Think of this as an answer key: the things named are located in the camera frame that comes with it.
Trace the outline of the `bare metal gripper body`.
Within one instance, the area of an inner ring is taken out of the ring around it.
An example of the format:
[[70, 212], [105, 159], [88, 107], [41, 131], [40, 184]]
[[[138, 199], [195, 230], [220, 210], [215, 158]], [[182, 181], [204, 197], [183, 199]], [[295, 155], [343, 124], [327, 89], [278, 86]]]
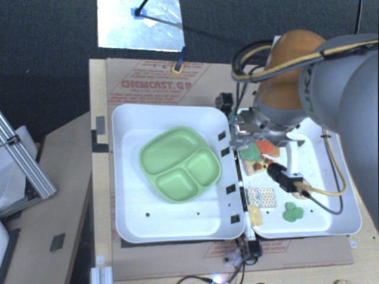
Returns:
[[291, 141], [300, 142], [287, 136], [294, 127], [274, 123], [258, 108], [241, 110], [236, 116], [236, 126], [240, 137], [251, 136], [252, 142], [266, 140], [274, 146], [286, 146]]

